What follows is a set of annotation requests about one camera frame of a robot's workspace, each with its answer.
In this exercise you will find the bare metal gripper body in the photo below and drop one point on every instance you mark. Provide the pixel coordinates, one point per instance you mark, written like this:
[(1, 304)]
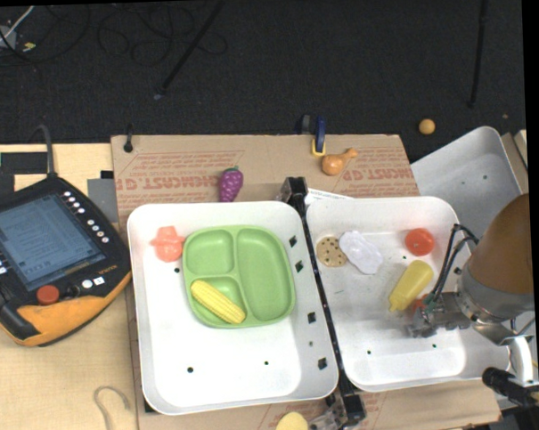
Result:
[(452, 307)]

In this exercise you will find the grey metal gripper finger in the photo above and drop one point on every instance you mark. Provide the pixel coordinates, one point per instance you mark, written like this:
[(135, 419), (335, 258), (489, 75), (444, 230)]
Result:
[(421, 330), (455, 326)]

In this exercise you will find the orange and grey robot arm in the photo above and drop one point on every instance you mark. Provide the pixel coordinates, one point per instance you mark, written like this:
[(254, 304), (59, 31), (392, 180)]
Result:
[(503, 253)]

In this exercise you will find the white plastic tray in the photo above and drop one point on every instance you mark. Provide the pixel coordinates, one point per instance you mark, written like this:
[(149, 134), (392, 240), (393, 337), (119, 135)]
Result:
[(222, 363), (468, 178), (391, 351)]

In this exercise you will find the yellow mustard bottle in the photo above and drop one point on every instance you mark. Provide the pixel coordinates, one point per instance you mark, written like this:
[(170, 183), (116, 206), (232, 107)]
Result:
[(411, 285)]

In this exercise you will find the orange tomato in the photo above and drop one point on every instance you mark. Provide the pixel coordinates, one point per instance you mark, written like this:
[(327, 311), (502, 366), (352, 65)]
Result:
[(419, 242)]

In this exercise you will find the white lumpy toy food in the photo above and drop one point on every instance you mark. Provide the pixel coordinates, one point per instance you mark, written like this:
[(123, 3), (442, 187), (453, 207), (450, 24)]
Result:
[(361, 252)]

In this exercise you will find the black block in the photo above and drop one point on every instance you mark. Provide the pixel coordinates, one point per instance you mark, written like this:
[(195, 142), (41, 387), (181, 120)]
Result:
[(293, 188), (353, 408)]

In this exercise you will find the thin black rod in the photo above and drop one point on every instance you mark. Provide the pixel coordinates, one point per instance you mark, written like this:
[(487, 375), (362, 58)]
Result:
[(323, 292)]

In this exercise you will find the brown chocolate chip biscuit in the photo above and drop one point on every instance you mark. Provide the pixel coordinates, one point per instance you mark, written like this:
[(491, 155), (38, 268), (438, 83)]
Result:
[(331, 251)]

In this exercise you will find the green divided plate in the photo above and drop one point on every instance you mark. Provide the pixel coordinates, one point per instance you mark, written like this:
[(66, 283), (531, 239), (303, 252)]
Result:
[(265, 272)]

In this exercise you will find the white paper label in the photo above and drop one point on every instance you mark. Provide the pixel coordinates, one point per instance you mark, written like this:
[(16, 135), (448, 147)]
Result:
[(324, 194)]

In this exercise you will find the tan ball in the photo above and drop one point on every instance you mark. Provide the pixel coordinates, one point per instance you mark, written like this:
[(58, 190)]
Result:
[(426, 126)]

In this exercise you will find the brown chicken drumstick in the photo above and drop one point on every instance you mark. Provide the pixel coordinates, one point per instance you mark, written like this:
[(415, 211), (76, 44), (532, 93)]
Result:
[(333, 163)]

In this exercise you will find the yellow corn cob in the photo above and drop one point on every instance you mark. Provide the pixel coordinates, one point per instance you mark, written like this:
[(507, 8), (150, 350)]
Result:
[(217, 302)]

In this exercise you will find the brown cardboard board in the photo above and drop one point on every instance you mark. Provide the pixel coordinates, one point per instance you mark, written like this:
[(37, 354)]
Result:
[(267, 165)]

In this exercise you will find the purple grapes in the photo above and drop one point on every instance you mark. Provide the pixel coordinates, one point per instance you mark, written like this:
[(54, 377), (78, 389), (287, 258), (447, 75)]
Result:
[(230, 184)]

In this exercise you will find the salmon pink toy hat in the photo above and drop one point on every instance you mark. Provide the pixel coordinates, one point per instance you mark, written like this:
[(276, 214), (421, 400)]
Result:
[(168, 245)]

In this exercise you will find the black cylinder on white bracket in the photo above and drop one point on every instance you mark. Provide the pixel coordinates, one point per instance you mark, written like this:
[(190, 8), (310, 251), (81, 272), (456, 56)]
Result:
[(504, 381)]

